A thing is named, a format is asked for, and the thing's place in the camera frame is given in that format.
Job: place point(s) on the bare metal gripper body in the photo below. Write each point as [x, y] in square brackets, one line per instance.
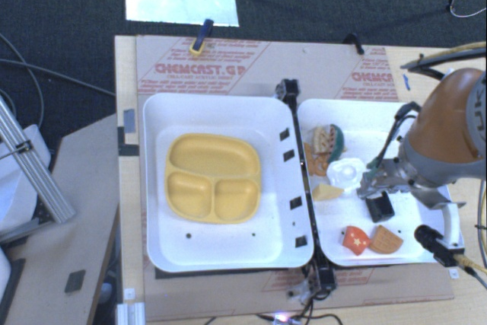
[395, 173]

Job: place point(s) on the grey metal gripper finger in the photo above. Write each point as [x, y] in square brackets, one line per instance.
[366, 187]

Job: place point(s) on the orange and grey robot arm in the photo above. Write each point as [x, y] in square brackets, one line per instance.
[445, 125]

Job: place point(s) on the black box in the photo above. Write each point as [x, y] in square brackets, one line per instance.
[380, 208]

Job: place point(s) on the white fried egg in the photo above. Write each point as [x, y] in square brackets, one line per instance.
[344, 173]

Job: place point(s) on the yellow cheese wedge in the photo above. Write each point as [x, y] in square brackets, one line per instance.
[326, 192]

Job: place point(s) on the green watermelon slice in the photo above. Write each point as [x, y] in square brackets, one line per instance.
[338, 144]

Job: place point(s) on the red wedge with yellow star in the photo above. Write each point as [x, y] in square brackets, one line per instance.
[355, 240]

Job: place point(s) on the orange pretzel biscuit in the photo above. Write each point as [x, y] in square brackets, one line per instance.
[315, 163]

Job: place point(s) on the white plastic tray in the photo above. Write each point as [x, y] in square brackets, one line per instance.
[380, 118]
[228, 243]

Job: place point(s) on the orange waffle piece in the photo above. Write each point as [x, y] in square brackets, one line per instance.
[385, 241]

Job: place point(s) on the thin black rod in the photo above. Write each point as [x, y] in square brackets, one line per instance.
[304, 171]

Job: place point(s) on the beige pizza slice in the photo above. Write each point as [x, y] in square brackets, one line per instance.
[321, 140]

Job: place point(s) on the yellow divided plate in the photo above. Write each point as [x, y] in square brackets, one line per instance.
[213, 179]

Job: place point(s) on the brown cardboard board red print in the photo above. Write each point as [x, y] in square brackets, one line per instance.
[266, 61]

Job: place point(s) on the black cylinder on white bracket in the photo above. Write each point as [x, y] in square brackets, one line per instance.
[431, 239]

